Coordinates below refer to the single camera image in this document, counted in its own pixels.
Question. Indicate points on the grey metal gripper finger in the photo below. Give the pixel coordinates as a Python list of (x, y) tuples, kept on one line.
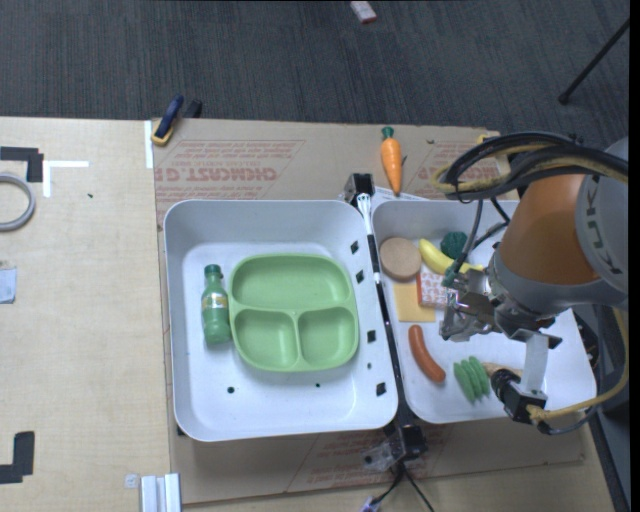
[(469, 334), (446, 324)]

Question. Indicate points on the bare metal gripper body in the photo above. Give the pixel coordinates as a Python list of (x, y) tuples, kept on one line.
[(477, 300)]

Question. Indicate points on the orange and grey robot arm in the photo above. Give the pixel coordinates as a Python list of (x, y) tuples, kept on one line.
[(545, 235)]

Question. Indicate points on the orange and white carton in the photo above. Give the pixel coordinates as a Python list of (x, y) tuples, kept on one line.
[(431, 290)]

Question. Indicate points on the orange sausage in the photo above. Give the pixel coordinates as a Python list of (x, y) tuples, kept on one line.
[(425, 355)]

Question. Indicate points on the yellow cheese slice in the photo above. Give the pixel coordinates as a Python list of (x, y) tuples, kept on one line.
[(410, 305)]

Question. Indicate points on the green ribbed pea pod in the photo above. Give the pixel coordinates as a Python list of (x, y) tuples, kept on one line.
[(471, 379)]

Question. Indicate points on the green broccoli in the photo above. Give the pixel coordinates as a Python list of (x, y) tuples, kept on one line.
[(453, 245)]

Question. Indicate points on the yellow banana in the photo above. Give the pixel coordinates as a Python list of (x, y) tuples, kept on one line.
[(434, 257)]

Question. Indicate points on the brown round biscuit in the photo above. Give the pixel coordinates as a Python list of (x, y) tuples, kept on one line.
[(400, 258)]

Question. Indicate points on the white plastic tray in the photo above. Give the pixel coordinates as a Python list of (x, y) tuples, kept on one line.
[(280, 400), (560, 370)]

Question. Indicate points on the green divided plate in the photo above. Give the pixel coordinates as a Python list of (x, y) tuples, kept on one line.
[(292, 310)]

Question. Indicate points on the orange carrot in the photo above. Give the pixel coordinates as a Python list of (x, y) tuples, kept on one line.
[(392, 160)]

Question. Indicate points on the brown cardboard board red print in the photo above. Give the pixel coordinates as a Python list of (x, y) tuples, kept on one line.
[(280, 165)]

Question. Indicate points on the green plastic bottle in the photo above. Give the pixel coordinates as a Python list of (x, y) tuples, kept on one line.
[(216, 310)]

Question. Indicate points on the black stand leg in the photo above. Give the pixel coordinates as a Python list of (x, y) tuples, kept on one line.
[(595, 62)]

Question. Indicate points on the white and red small box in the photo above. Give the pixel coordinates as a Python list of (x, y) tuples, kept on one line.
[(364, 11)]

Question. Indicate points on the black cylinder on white bracket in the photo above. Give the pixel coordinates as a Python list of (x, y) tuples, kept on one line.
[(532, 367)]

